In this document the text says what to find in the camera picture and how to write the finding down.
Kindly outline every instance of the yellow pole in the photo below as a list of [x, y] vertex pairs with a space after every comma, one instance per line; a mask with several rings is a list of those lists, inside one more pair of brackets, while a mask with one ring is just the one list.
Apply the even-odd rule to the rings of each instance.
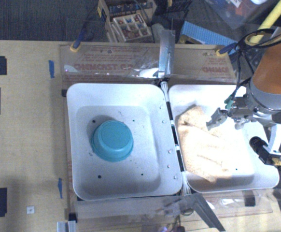
[[[281, 0], [277, 3], [277, 5], [275, 6], [275, 8], [269, 13], [269, 15], [266, 17], [265, 21], [260, 25], [260, 27], [258, 29], [268, 29], [270, 28], [272, 25], [274, 25], [274, 23], [277, 21], [277, 19], [280, 17], [281, 15]], [[260, 40], [262, 39], [263, 35], [257, 35], [257, 36], [253, 36], [250, 39], [251, 43], [259, 43]]]

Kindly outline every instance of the blue lid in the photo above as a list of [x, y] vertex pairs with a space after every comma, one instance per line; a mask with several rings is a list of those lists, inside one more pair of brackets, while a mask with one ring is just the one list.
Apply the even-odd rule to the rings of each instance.
[[109, 120], [102, 123], [91, 137], [93, 152], [107, 161], [127, 158], [133, 149], [131, 130], [122, 122]]

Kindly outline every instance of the white square marker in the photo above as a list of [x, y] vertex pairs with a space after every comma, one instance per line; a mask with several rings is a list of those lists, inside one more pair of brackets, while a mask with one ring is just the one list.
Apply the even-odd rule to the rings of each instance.
[[27, 214], [33, 214], [34, 213], [34, 206], [27, 206]]

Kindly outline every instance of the dark floor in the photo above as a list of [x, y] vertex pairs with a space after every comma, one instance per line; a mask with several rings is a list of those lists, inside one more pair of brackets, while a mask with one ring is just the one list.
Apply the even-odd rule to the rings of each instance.
[[[93, 41], [107, 41], [103, 25], [95, 19], [98, 0], [0, 0], [0, 40], [73, 41], [91, 12]], [[180, 18], [180, 15], [168, 15]], [[236, 30], [228, 25], [203, 0], [193, 0], [186, 20], [234, 40], [257, 29], [266, 14]], [[281, 27], [281, 17], [275, 26]], [[275, 189], [281, 207], [281, 181]]]

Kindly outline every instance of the beige cloth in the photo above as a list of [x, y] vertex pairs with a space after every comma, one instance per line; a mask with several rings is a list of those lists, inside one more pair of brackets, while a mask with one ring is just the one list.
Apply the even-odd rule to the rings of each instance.
[[207, 130], [209, 120], [200, 106], [193, 107], [180, 116], [178, 134], [186, 170], [215, 183], [232, 176], [233, 150], [219, 127]]

